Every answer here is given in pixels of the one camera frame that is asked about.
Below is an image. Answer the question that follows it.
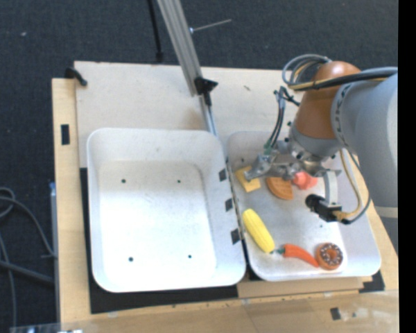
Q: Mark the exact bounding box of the yellow corn cob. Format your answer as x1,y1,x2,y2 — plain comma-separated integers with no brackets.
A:
242,207,276,254

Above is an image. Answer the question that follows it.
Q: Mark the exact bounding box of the pale wood board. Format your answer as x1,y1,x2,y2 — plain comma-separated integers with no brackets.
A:
73,60,374,298

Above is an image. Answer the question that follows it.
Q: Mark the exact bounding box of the yellow square biscuit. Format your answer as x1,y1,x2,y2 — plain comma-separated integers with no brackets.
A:
234,166,262,194

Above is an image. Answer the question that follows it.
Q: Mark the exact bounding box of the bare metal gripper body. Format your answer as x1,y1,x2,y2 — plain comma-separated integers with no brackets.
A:
268,148,326,181

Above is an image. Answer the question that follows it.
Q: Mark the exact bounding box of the white plastic tray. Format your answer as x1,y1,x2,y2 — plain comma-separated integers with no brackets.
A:
86,127,248,294
225,130,383,283

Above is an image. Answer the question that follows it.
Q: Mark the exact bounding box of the orange carrot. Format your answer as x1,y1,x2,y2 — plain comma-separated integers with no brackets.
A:
275,244,320,268

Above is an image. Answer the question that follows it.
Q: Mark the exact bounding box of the brown sprinkled doughnut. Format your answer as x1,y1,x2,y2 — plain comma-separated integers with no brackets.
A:
315,241,345,271

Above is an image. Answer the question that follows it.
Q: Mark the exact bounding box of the black cylinder on white bracket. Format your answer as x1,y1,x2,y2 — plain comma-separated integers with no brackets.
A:
304,169,343,223

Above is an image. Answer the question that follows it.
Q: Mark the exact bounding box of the pink toy food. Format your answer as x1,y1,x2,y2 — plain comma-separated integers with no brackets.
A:
292,171,319,191

